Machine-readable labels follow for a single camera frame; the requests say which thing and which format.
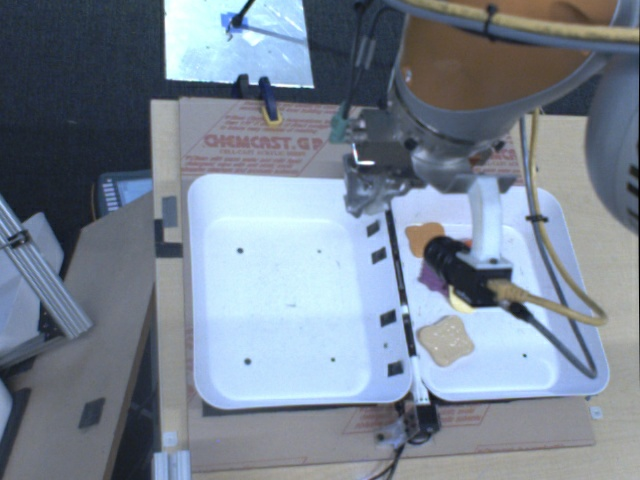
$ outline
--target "empty white tray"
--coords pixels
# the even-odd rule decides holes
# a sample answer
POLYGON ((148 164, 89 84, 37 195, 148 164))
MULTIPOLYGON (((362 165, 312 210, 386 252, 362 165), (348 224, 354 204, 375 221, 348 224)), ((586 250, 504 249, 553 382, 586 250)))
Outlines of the empty white tray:
MULTIPOLYGON (((574 279, 582 285, 571 239, 562 209, 548 192, 540 191, 543 215, 549 218, 547 230, 559 256, 574 279)), ((447 367, 438 366, 420 344, 420 375, 436 396, 450 401, 492 400, 567 395, 593 395, 609 380, 609 369, 598 330, 578 324, 592 352, 598 376, 589 379, 578 372, 531 325, 515 319, 502 309, 483 308, 462 314, 445 297, 419 282, 422 260, 409 250, 407 226, 439 222, 445 233, 457 239, 471 238, 471 215, 466 195, 443 195, 432 188, 415 190, 392 202, 402 258, 402 269, 413 328, 417 332, 448 315, 459 316, 475 344, 470 355, 447 367)), ((512 280, 529 290, 557 300, 536 248, 524 188, 513 187, 502 196, 503 257, 514 265, 512 280)), ((562 279, 560 284, 569 305, 591 314, 562 279)), ((528 305, 540 322, 562 340, 586 364, 568 320, 556 313, 528 305)))
POLYGON ((384 216, 341 180, 212 174, 189 189, 194 377, 224 409, 388 403, 411 372, 384 216))

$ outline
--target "reflective sheet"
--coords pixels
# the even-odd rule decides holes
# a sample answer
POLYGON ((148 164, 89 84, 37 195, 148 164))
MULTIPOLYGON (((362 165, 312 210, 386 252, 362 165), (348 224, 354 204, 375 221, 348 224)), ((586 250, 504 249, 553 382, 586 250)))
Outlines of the reflective sheet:
POLYGON ((313 88, 302 0, 256 0, 240 30, 226 26, 247 0, 164 0, 169 80, 313 88))

